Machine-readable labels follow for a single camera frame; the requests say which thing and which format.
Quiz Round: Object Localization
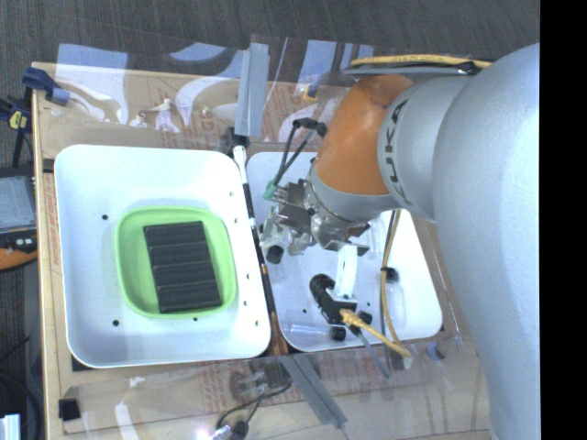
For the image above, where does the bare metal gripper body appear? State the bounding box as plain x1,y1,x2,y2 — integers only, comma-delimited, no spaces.
273,178,371,253

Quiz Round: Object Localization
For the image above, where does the thin black and white rod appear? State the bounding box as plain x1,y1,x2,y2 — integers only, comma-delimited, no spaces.
232,145,289,357

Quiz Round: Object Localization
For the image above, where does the black ribbed rectangular block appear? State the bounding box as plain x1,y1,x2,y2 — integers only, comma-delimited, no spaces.
142,220,224,314

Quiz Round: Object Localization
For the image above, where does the white plastic tray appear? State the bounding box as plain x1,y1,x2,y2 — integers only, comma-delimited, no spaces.
245,151,444,353
53,143,272,369

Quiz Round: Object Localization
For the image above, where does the green plate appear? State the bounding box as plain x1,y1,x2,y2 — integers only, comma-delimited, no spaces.
114,205,238,319

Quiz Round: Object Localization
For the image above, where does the brown cardboard board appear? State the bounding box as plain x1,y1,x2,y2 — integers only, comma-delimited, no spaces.
30,61,492,440

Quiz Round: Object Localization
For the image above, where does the black cylinder on white bracket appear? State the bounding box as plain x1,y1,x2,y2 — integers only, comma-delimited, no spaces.
308,243,361,325

